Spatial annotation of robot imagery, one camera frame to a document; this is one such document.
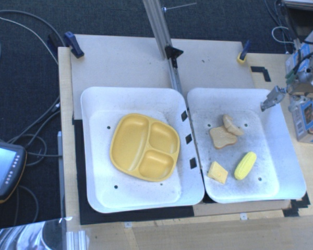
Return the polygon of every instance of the yellow corn cob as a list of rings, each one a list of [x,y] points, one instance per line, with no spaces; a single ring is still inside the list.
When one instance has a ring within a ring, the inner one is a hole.
[[[237,180],[243,180],[249,174],[255,161],[256,154],[254,152],[248,152],[237,165],[234,172],[234,177]]]

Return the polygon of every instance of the black fabric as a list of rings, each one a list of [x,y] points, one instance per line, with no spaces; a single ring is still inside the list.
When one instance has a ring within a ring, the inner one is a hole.
[[[79,193],[79,210],[81,224],[95,224],[116,221],[146,221],[170,218],[193,217],[192,206],[164,207],[146,210],[134,210],[116,213],[100,213],[95,211],[88,203],[86,189],[86,163],[85,147],[83,143],[82,120],[74,121],[76,143],[76,165]]]
[[[197,3],[166,12],[172,38],[242,43],[250,40],[250,53],[285,53],[290,50],[272,38],[271,30],[276,23],[267,13],[263,0],[160,1],[168,8]],[[273,6],[274,1],[268,0],[269,5]],[[77,34],[153,37],[142,0],[0,0],[0,10],[3,9],[24,10],[42,17],[62,36],[71,31]],[[26,25],[45,41],[53,33],[42,22],[29,16],[0,16]],[[58,68],[36,36],[16,24],[0,20],[0,41],[0,138],[8,141],[42,115],[59,96]],[[57,116],[40,133],[47,142],[49,154],[57,154],[60,129],[61,120]],[[38,153],[43,146],[37,141],[30,150]],[[37,166],[26,168],[21,184],[38,198],[37,221],[60,217],[57,158],[46,158]],[[14,193],[0,205],[0,228],[13,225],[16,197]],[[20,190],[17,224],[30,223],[34,213],[33,198]]]

